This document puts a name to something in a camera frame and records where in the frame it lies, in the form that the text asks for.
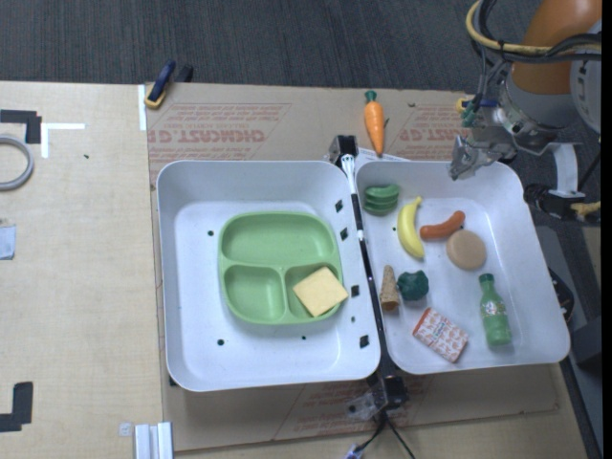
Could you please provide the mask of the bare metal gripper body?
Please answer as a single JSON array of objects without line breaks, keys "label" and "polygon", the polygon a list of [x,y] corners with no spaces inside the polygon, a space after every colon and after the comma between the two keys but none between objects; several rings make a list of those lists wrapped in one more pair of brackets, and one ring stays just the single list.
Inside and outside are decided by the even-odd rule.
[{"label": "bare metal gripper body", "polygon": [[470,145],[495,160],[511,160],[519,151],[539,156],[556,139],[555,128],[501,106],[480,108],[470,133]]}]

